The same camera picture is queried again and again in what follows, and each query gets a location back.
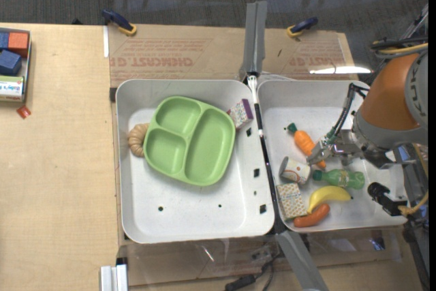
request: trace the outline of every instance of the blue block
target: blue block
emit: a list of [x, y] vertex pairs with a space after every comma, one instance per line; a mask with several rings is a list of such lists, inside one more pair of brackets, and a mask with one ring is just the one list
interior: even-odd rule
[[21, 56], [3, 50], [0, 53], [0, 74], [4, 76], [16, 76], [21, 68]]
[[0, 51], [7, 48], [9, 42], [9, 33], [0, 32]]

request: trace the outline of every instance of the toy carrot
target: toy carrot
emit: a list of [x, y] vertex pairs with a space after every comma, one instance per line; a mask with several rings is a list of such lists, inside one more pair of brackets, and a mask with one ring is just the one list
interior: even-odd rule
[[[312, 141], [311, 137], [306, 131], [298, 130], [294, 123], [288, 125], [287, 129], [294, 136], [295, 144], [299, 149], [308, 157], [312, 154], [312, 149], [315, 143]], [[316, 163], [320, 168], [326, 168], [326, 162], [324, 160]]]

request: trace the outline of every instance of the green bottle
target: green bottle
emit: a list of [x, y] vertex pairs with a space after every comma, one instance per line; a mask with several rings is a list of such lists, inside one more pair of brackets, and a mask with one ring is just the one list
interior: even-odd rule
[[337, 185], [342, 188], [362, 189], [365, 184], [363, 172], [351, 172], [344, 169], [335, 169], [327, 172], [320, 170], [313, 171], [315, 181], [326, 181], [331, 185]]

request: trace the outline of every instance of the toy block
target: toy block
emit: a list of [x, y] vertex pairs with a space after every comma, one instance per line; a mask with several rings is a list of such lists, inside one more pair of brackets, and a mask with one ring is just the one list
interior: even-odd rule
[[18, 74], [21, 68], [21, 56], [3, 50], [0, 53], [0, 74], [4, 76], [15, 76]]
[[7, 49], [9, 43], [9, 33], [0, 32], [0, 50]]
[[21, 57], [27, 57], [27, 51], [29, 48], [29, 34], [11, 32], [9, 33], [9, 42], [7, 43], [7, 49], [9, 51], [19, 54]]

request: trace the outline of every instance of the toy croissant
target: toy croissant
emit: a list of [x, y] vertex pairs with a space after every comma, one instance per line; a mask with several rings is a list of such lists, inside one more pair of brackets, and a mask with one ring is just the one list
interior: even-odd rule
[[149, 129], [149, 124], [136, 124], [133, 129], [130, 130], [128, 136], [128, 143], [131, 152], [137, 157], [144, 157], [144, 139]]

